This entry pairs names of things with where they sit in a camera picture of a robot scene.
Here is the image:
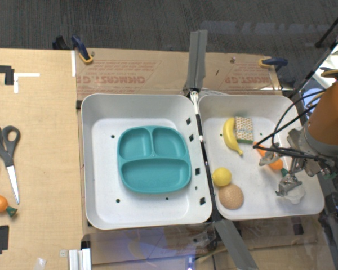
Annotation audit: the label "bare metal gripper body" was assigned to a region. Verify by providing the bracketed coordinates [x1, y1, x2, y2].
[286, 127, 338, 177]

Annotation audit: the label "white crumpled object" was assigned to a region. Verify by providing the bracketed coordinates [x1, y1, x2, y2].
[281, 182, 307, 205]

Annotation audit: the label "white plastic tray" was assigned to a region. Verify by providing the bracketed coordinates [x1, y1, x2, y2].
[81, 93, 213, 231]
[198, 94, 326, 222]

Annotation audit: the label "patterned sponge with green base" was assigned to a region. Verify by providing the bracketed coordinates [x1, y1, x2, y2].
[234, 116, 255, 145]

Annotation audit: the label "yellow banana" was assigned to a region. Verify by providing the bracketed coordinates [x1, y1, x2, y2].
[222, 117, 244, 156]

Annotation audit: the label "yellow lemon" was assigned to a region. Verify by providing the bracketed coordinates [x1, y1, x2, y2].
[212, 166, 233, 187]

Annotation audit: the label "tan round bread roll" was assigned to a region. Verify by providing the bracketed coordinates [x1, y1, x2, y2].
[217, 183, 245, 210]

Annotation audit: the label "teal divided plate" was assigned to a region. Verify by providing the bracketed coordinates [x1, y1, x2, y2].
[117, 125, 193, 195]

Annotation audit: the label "brown cardboard board red print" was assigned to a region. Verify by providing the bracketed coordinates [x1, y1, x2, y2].
[74, 48, 319, 266]

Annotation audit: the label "grey handled scissors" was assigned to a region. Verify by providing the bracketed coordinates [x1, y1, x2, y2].
[0, 123, 21, 205]

